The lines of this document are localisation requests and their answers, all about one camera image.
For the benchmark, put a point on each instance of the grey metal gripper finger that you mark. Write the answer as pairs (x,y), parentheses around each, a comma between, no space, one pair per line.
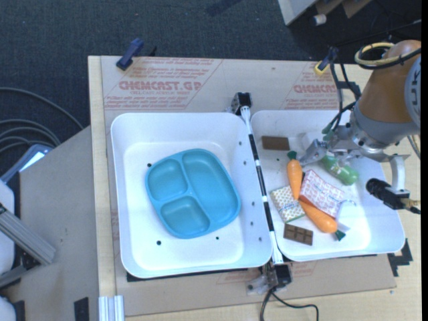
(312,152)
(345,160)

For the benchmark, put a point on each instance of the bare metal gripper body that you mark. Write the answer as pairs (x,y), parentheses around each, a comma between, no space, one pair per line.
(359,142)

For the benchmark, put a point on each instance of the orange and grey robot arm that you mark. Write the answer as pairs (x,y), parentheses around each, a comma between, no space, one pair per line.
(384,89)

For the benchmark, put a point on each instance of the green bottle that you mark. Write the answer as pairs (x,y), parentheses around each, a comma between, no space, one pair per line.
(344,174)

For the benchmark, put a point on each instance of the orange carrot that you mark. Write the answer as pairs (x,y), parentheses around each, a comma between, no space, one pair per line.
(295,176)
(321,219)

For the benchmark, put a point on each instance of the brown biscuit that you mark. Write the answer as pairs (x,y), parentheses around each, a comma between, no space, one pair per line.
(275,143)

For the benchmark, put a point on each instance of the pink and white packet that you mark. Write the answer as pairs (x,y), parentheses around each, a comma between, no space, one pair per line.
(321,192)

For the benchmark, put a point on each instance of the thin black and white rod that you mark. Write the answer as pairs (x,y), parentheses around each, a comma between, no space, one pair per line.
(259,169)

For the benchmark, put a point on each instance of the white plastic tray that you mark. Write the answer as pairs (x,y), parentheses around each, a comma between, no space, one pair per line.
(140,192)
(374,226)

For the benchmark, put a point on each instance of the brown chocolate bar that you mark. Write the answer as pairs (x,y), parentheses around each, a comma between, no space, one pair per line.
(298,234)

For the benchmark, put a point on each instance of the blue divided plate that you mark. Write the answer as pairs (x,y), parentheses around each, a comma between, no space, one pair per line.
(194,192)

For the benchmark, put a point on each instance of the brown cardboard board red print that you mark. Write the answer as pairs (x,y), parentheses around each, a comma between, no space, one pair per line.
(200,79)

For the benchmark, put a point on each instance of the black cylinder on white bracket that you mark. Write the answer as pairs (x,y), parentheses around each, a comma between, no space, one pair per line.
(384,191)

